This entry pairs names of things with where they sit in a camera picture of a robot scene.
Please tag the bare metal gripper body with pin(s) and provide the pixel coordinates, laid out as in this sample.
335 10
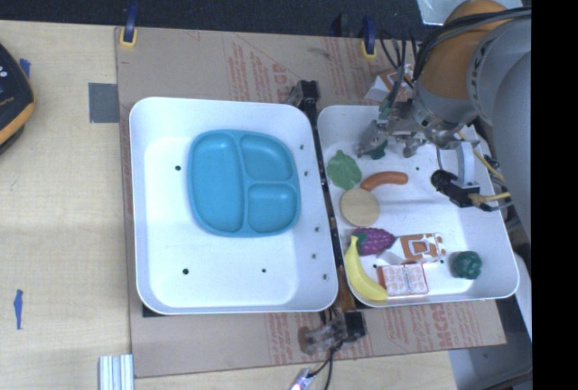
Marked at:
444 134

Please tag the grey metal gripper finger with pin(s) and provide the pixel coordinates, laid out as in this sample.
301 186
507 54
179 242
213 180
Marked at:
370 137
413 146

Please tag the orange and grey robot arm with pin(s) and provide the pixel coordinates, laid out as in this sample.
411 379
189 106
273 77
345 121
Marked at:
456 63

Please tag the green lettuce leaf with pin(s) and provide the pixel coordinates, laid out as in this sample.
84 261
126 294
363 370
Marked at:
344 170

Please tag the orange sausage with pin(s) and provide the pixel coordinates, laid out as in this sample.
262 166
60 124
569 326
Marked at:
384 180

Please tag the orange and white carton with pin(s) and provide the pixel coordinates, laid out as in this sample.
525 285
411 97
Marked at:
417 247
384 83

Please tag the white plastic tray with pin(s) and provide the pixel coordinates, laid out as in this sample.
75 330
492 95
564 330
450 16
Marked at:
424 212
226 271

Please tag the beige round biscuit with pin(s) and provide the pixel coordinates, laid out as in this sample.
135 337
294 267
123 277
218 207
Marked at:
360 207

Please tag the purple grapes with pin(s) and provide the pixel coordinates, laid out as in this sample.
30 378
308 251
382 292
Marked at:
375 240

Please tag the dark green broccoli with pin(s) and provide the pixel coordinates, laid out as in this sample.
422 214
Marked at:
466 265

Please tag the orange and white packet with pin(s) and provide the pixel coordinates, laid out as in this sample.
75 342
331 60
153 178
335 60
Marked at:
403 280

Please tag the yellow banana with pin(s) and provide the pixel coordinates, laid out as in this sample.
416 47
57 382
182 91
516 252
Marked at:
359 273

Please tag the blue divided plate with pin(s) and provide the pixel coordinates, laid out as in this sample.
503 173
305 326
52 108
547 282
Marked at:
217 180

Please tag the brown cardboard board red print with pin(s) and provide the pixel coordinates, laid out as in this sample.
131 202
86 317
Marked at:
180 63

